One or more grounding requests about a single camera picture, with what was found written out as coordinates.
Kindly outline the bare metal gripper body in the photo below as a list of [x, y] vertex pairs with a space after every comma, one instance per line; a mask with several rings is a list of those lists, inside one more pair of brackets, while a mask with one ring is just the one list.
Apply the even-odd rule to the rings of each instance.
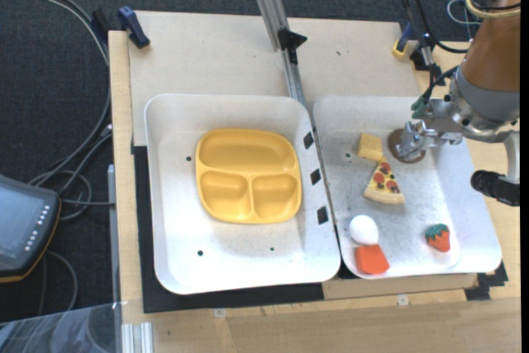
[[511, 133], [507, 125], [519, 118], [518, 96], [479, 96], [469, 103], [462, 96], [426, 99], [412, 106], [412, 120], [403, 132], [432, 138], [432, 145], [458, 144], [465, 137], [499, 143]]

